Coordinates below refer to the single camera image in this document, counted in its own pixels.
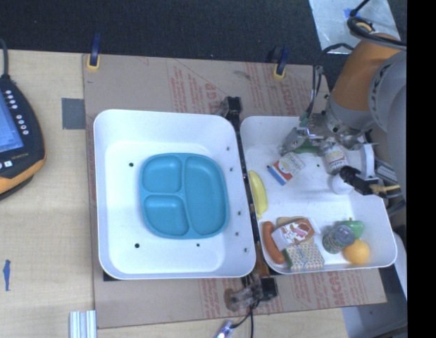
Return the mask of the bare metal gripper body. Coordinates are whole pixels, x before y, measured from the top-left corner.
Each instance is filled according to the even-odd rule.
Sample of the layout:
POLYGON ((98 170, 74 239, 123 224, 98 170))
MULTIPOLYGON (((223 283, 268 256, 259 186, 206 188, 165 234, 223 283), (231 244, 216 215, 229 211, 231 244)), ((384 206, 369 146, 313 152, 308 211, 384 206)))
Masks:
POLYGON ((306 137, 312 140, 331 140, 343 144, 346 135, 346 126, 331 113, 312 113, 302 120, 306 137))

